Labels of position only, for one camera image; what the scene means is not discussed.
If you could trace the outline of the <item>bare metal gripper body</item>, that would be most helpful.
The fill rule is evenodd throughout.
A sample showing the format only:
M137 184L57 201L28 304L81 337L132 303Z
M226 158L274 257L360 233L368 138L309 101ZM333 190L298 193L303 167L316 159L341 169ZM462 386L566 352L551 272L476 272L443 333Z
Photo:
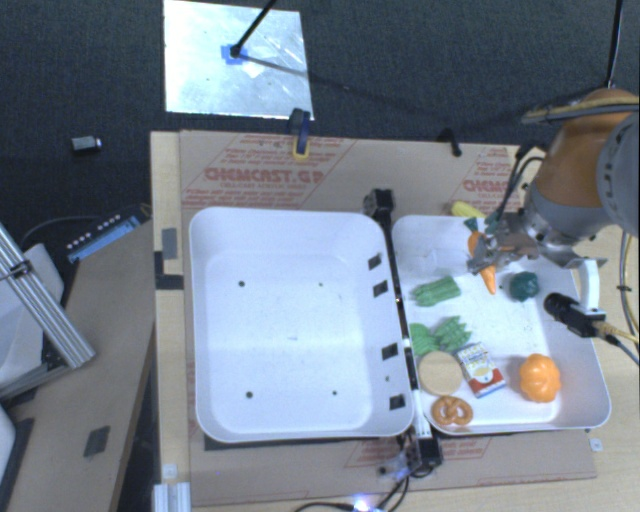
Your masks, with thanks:
M552 262L571 262L576 258L574 244L574 239L546 224L525 225L520 219L499 224L499 250L511 261L544 257Z

